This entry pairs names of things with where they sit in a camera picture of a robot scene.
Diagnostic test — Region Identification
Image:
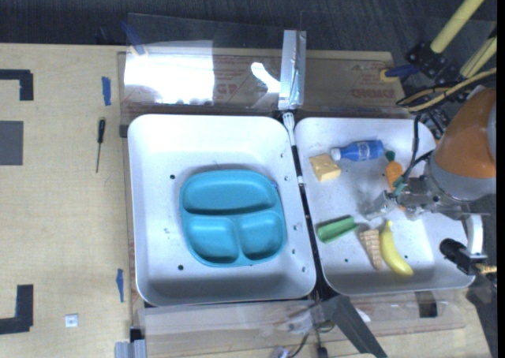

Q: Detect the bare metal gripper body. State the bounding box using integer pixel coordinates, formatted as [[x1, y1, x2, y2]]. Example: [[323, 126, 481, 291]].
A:
[[395, 176, 473, 221]]

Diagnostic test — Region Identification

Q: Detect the white plastic tray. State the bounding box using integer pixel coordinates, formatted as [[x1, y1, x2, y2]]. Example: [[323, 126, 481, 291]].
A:
[[294, 116, 477, 297], [126, 113, 318, 308]]

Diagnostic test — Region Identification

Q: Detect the orange carrot green top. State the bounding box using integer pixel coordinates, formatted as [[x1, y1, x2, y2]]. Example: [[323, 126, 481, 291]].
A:
[[383, 150, 406, 212]]

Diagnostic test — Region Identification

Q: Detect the beige waffle cone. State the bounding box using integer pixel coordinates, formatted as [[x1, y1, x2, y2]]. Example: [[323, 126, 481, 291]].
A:
[[358, 228, 384, 272]]

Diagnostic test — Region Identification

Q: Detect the yellow banana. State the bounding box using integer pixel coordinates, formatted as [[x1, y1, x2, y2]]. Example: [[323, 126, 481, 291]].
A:
[[379, 219, 415, 278]]

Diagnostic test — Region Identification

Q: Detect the green toy vegetable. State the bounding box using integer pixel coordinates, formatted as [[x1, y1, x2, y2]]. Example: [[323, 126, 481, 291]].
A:
[[316, 214, 359, 244]]

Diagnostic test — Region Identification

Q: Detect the blue bottle white cap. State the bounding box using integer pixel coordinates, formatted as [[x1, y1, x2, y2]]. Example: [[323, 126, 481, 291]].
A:
[[330, 139, 386, 163]]

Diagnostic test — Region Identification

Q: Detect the yellow cheese wedge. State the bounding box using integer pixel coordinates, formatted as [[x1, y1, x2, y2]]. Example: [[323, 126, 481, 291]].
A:
[[308, 153, 342, 184]]

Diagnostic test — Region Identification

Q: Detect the blue divided plate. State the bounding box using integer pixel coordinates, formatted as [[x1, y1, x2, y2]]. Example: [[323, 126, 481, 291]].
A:
[[178, 169, 288, 269]]

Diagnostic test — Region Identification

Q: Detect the black screwdriver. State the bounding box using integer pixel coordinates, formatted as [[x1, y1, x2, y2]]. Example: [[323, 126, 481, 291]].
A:
[[95, 117, 107, 174]]

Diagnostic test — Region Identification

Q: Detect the black cylinder on white bracket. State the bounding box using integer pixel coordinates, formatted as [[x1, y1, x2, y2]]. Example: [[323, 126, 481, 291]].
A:
[[439, 214, 489, 275]]

